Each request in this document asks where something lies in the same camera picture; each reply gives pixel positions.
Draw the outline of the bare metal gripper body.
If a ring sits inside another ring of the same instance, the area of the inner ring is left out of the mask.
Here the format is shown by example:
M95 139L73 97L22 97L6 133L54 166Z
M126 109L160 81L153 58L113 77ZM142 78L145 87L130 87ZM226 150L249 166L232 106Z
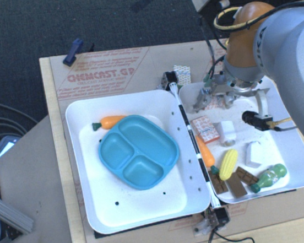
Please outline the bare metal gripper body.
M228 98L250 97L256 93L257 85L258 82L245 82L236 79L230 73L222 72L212 77L210 93L212 96L226 96Z

